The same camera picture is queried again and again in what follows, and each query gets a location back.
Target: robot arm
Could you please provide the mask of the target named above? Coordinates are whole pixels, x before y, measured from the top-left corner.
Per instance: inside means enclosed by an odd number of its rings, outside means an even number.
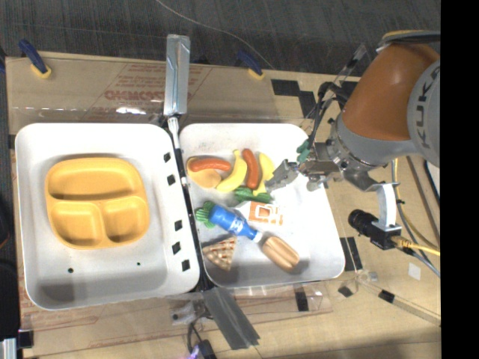
[[[282,187],[298,174],[309,178],[309,190],[331,178],[344,179],[361,191],[375,191],[380,213],[375,226],[397,230],[397,183],[379,183],[368,173],[411,154],[439,167],[440,57],[424,44],[439,40],[440,33],[430,31],[385,35],[341,113],[329,122],[328,139],[311,144],[304,161],[284,161],[266,189]]]

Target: yellow cable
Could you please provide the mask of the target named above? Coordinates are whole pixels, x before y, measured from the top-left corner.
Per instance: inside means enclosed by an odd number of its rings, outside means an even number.
[[[394,182],[397,182],[397,165],[398,165],[398,160],[395,159],[394,161],[394,176],[393,176],[393,181]],[[396,192],[397,192],[397,197],[400,198],[400,192],[399,192],[399,188],[396,186]],[[409,225],[409,227],[411,228],[411,230],[418,235],[418,237],[420,239],[422,239],[422,241],[428,245],[430,248],[432,248],[434,251],[439,251],[439,247],[434,245],[432,242],[430,242],[425,236],[423,236],[419,230],[414,226],[414,224],[411,222],[411,220],[409,219],[409,217],[407,216],[406,212],[403,210],[403,216],[404,216],[404,219],[406,220],[407,224]]]
[[[433,248],[428,248],[423,245],[418,245],[417,243],[411,242],[408,239],[402,237],[402,236],[392,236],[391,241],[395,243],[397,246],[402,247],[402,248],[417,248],[418,250],[423,250],[428,253],[432,253],[434,255],[437,255],[438,257],[441,256],[441,252],[437,251],[436,249]]]

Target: blue bottle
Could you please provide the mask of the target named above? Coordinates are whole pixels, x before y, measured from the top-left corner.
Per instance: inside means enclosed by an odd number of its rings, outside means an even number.
[[[259,242],[263,236],[262,232],[252,229],[244,217],[237,215],[220,205],[215,205],[210,210],[208,218],[210,222],[217,224],[226,231],[237,236],[246,236],[254,242]]]

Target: toy food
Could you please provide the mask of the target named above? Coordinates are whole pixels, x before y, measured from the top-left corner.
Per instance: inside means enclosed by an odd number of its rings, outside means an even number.
[[[237,246],[237,237],[232,236],[214,245],[203,248],[204,256],[219,268],[230,271],[233,261],[234,249]]]
[[[205,169],[217,169],[219,171],[229,171],[231,164],[224,159],[204,158],[196,159],[190,164],[191,171],[203,171]]]
[[[283,224],[283,211],[280,206],[253,200],[244,201],[234,207],[248,222],[260,222],[270,226]]]
[[[235,212],[215,205],[210,211],[209,220],[236,236],[246,236],[258,243],[262,252],[280,269],[291,272],[299,263],[298,253],[285,241],[277,236],[264,236],[262,232],[250,227],[245,218]]]
[[[257,187],[257,189],[253,191],[254,196],[257,196],[260,193],[266,192],[264,181],[268,181],[272,179],[273,172],[275,171],[274,164],[272,163],[271,159],[266,154],[260,153],[260,155],[258,156],[258,159],[260,160],[260,166],[261,166],[261,182],[260,182],[260,185]]]
[[[270,203],[272,201],[272,197],[269,193],[265,192],[265,193],[258,193],[257,195],[253,195],[253,191],[250,188],[246,188],[245,186],[240,186],[239,188],[235,188],[234,197],[240,203],[245,200],[255,200],[257,202],[262,202],[262,203]]]
[[[217,186],[216,190],[229,192],[233,191],[235,188],[239,187],[246,177],[248,171],[248,165],[245,160],[242,158],[239,150],[235,150],[235,162],[233,166],[233,171],[231,174],[222,180]]]
[[[192,171],[191,164],[196,160],[196,157],[192,157],[186,163],[186,172],[188,176],[193,182],[202,188],[215,188],[222,181],[222,177],[214,169],[204,169],[197,172]]]
[[[246,174],[246,186],[251,190],[257,188],[260,183],[260,167],[257,163],[256,157],[250,149],[244,149],[242,157],[248,166],[248,173]]]
[[[213,229],[215,224],[212,224],[208,217],[210,216],[210,211],[215,206],[215,204],[211,201],[206,201],[203,203],[203,207],[195,210],[195,218],[196,221],[201,222],[204,224],[208,229]]]

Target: divided yellow plate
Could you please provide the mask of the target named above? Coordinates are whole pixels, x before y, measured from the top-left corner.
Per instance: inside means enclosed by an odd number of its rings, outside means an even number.
[[[53,232],[71,248],[126,245],[140,239],[150,224],[140,173],[123,159],[59,162],[46,175],[45,196]]]

